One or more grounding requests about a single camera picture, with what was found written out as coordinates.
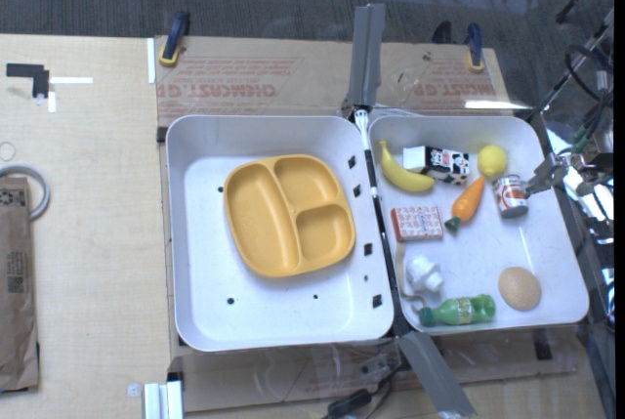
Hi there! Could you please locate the white plastic tray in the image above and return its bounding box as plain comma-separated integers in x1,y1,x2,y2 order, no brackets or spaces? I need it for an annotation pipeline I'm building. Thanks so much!
366,113,591,337
164,113,396,354

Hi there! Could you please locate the brown cardboard board red print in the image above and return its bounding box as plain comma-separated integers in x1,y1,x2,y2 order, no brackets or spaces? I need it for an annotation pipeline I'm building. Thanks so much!
153,34,590,413

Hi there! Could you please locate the red and white packet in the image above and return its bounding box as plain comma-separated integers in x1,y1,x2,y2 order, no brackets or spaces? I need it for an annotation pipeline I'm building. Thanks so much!
390,205,444,243

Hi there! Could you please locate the orange and white can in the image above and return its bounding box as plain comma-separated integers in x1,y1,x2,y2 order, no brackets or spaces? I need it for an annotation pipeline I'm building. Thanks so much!
491,174,530,220

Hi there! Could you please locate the brown paper bag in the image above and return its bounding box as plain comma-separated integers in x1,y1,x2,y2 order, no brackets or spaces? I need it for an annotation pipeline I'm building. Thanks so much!
0,177,41,393

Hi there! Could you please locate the yellow lemon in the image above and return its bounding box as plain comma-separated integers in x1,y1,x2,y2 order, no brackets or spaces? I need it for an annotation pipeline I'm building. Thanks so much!
477,144,508,179

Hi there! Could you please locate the green plastic bottle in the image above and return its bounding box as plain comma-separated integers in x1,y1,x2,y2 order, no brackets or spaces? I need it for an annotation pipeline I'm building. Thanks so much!
418,293,497,328

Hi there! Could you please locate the beige egg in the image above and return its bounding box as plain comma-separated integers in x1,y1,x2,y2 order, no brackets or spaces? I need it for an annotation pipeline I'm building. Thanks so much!
497,266,542,313

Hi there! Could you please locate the black and white milk carton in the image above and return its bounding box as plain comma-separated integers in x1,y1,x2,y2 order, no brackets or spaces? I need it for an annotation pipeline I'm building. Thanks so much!
402,145,471,187

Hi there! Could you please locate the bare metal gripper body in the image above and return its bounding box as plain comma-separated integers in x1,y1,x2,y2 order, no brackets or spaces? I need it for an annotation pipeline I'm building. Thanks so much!
557,150,615,187

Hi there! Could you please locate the grey ring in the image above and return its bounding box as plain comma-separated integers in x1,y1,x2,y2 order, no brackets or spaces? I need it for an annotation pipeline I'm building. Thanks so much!
0,163,52,222

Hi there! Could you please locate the yellow banana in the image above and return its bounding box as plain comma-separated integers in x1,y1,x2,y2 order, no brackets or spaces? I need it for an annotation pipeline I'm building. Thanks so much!
378,140,436,193

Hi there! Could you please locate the orange carrot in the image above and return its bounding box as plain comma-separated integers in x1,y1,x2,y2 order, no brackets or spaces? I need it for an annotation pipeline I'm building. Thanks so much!
443,175,487,233

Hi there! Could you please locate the yellow divided plate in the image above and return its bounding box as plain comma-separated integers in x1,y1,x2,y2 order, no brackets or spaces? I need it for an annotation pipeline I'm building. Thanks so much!
223,153,356,279

